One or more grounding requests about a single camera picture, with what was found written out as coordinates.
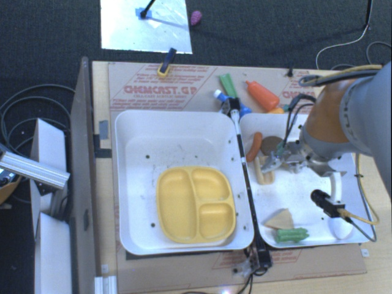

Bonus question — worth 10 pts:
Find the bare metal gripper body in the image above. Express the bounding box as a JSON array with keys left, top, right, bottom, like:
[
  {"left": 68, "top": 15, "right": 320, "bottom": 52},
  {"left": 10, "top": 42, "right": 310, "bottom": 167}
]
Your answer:
[{"left": 274, "top": 140, "right": 347, "bottom": 178}]

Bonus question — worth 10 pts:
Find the brown biscuit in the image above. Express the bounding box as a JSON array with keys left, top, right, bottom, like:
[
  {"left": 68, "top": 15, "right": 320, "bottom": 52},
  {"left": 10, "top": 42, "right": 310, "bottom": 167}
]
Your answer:
[{"left": 260, "top": 135, "right": 284, "bottom": 156}]

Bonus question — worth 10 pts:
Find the beige hot dog bun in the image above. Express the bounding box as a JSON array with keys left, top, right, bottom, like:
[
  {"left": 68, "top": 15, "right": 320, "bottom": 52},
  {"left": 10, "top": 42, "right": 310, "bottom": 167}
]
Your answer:
[{"left": 254, "top": 155, "right": 275, "bottom": 186}]

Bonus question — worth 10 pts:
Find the red sausage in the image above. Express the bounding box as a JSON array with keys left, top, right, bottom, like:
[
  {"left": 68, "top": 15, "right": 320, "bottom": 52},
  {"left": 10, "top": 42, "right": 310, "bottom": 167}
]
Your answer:
[{"left": 246, "top": 132, "right": 263, "bottom": 163}]

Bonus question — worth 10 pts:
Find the thin black and white rod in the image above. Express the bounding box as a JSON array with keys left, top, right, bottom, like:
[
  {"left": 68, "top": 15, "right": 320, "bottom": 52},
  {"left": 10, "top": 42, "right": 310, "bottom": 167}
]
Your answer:
[{"left": 231, "top": 109, "right": 265, "bottom": 257}]

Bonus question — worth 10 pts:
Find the white plastic tray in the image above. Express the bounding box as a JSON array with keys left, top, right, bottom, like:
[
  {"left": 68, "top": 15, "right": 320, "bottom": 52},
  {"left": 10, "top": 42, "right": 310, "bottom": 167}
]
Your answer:
[
  {"left": 115, "top": 109, "right": 255, "bottom": 256},
  {"left": 238, "top": 111, "right": 375, "bottom": 250}
]

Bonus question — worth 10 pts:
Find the blue bottle with white cap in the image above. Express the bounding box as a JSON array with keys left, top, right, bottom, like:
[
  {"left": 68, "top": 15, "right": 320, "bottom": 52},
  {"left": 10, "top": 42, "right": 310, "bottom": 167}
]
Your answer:
[{"left": 213, "top": 89, "right": 253, "bottom": 118}]

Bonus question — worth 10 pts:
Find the tan pizza slice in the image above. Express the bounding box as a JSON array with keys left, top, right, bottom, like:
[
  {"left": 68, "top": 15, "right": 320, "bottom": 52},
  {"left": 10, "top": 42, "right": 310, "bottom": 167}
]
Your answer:
[{"left": 264, "top": 208, "right": 295, "bottom": 230}]

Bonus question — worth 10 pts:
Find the orange bottle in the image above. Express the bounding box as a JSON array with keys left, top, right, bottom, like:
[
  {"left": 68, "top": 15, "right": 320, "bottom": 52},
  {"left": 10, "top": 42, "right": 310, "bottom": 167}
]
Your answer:
[{"left": 245, "top": 80, "right": 281, "bottom": 111}]

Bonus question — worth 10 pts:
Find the green asparagus bunch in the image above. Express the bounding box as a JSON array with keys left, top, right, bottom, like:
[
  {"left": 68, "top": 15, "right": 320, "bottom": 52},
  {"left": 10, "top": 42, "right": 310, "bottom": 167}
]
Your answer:
[{"left": 274, "top": 227, "right": 310, "bottom": 244}]

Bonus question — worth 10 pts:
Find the yellow divided plate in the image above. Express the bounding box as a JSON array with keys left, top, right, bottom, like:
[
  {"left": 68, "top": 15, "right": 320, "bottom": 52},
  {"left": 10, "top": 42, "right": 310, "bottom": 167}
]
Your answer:
[{"left": 156, "top": 165, "right": 237, "bottom": 244}]

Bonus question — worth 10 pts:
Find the brown cardboard board, red print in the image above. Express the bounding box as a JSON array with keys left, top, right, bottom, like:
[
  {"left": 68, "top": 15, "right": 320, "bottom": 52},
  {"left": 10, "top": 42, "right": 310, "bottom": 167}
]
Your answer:
[{"left": 107, "top": 62, "right": 368, "bottom": 294}]

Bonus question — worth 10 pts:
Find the black cylinder on white bracket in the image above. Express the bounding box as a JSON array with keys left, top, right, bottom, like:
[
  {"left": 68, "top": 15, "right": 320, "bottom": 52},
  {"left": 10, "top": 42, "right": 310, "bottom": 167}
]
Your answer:
[{"left": 310, "top": 170, "right": 347, "bottom": 219}]

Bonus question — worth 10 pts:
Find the black block with thin wires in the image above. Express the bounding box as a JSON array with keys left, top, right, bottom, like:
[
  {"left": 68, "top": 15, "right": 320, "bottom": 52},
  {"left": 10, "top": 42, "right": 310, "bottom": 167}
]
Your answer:
[
  {"left": 220, "top": 97, "right": 241, "bottom": 115},
  {"left": 244, "top": 246, "right": 273, "bottom": 276}
]

